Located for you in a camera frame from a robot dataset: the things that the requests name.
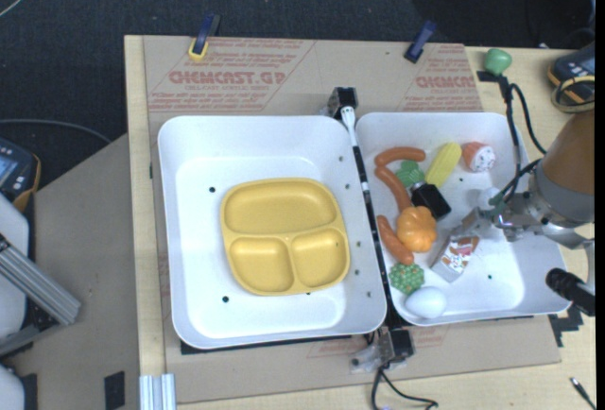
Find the green knob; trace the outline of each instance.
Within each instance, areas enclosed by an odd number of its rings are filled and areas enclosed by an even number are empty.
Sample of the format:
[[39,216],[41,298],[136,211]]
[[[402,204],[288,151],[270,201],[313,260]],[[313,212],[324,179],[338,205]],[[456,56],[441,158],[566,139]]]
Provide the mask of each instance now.
[[494,76],[500,76],[512,64],[512,57],[502,49],[490,49],[485,56],[485,70]]

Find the black and yellow device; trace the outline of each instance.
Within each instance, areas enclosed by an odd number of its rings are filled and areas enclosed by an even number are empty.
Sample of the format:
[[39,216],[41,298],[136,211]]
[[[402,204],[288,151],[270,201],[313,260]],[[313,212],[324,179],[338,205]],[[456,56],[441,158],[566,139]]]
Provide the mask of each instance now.
[[40,171],[36,155],[0,138],[0,194],[19,212],[26,209],[29,197],[38,189]]

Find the toy sausage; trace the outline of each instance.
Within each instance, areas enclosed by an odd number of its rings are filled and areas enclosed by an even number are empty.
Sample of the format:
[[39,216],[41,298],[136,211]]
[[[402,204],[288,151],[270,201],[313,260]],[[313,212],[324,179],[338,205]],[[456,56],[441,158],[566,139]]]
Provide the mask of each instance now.
[[409,198],[409,193],[407,192],[406,187],[399,180],[397,175],[386,168],[386,166],[378,166],[374,170],[374,175],[376,175],[378,179],[382,180],[395,195],[395,201],[397,202],[399,213],[403,212],[407,207],[412,206],[412,202]]
[[424,150],[411,146],[396,146],[379,153],[374,158],[376,166],[386,166],[396,160],[412,160],[414,162],[423,162],[426,158]]
[[384,215],[378,215],[376,223],[378,224],[380,238],[390,254],[403,265],[414,264],[414,253],[397,238],[387,218]]

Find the toy egg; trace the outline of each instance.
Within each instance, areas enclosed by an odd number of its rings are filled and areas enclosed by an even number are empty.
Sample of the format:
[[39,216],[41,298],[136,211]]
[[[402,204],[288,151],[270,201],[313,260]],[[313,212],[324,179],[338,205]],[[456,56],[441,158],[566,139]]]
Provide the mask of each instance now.
[[495,153],[489,145],[472,142],[462,149],[462,158],[466,165],[474,172],[491,170],[495,165]]
[[425,286],[410,294],[405,303],[406,309],[419,317],[432,319],[445,312],[447,298],[445,293],[435,286]]

